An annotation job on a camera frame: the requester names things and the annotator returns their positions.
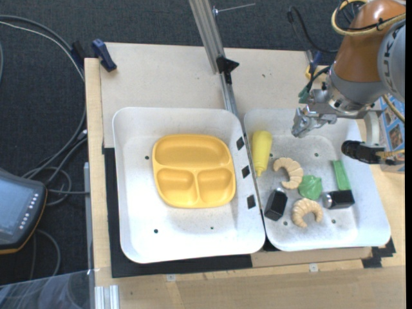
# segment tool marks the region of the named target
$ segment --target yellow divided plate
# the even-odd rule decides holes
[[[217,207],[236,192],[232,156],[215,136],[162,137],[153,147],[153,170],[159,195],[173,207]]]

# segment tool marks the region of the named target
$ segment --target white cable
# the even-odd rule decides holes
[[[41,33],[41,32],[37,32],[37,31],[31,30],[31,29],[29,29],[29,28],[23,28],[23,27],[21,27],[21,26],[13,25],[13,24],[10,24],[10,23],[7,23],[7,22],[3,22],[3,21],[0,21],[0,24],[7,25],[7,26],[10,26],[11,28],[16,28],[16,29],[18,29],[18,30],[24,30],[24,31],[27,31],[27,32],[32,32],[32,33],[34,33],[34,34],[41,35],[42,37],[45,37],[45,38],[53,41],[53,42],[54,42],[57,46],[59,46],[59,47],[64,51],[64,53],[69,57],[69,59],[71,60],[71,62],[72,62],[73,65],[75,66],[77,72],[79,73],[81,79],[84,81],[83,73],[79,70],[79,67],[77,66],[75,60],[74,60],[73,57],[70,55],[70,53],[69,53],[58,41],[56,41],[55,39],[53,39],[53,38],[51,38],[51,37],[49,37],[49,36],[47,36],[47,35],[45,35],[45,34],[43,34],[43,33]]]

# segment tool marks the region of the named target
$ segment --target dark background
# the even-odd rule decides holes
[[[299,9],[319,46],[337,49],[342,40],[330,26],[338,0],[211,3],[217,9],[256,4],[219,14],[225,47],[310,49],[308,41],[301,44],[288,22],[290,5]],[[96,38],[107,42],[202,45],[187,0],[0,0],[0,14],[42,23],[70,44],[79,40],[90,57],[90,45]],[[84,110],[84,85],[67,56],[51,41],[0,24],[0,43],[5,58],[0,83],[0,168],[22,176],[71,137]],[[323,64],[332,61],[333,54],[323,55]],[[87,160],[84,145],[64,168],[71,175],[73,190],[83,190]],[[88,268],[83,196],[70,196],[61,205],[47,207],[39,227],[50,233],[61,248],[59,274]],[[0,256],[0,285],[27,280],[32,258],[32,240],[20,252]],[[50,276],[55,262],[53,245],[38,236],[33,277]]]

